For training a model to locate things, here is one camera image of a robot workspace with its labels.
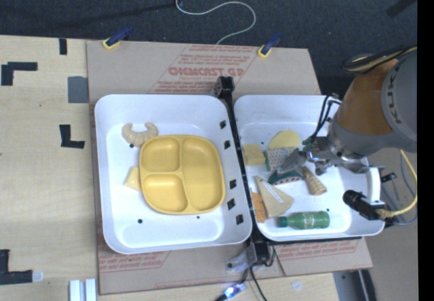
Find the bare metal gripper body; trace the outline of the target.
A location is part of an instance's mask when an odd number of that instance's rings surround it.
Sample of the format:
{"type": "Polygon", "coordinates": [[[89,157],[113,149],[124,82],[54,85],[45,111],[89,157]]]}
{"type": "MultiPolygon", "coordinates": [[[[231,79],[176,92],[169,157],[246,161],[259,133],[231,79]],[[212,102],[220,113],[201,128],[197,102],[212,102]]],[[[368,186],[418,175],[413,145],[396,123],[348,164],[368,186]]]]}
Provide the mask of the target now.
{"type": "Polygon", "coordinates": [[[365,156],[354,153],[342,145],[340,140],[327,136],[309,137],[304,141],[304,153],[307,161],[314,164],[319,160],[331,160],[334,167],[343,167],[354,174],[362,174],[370,166],[365,156]]]}

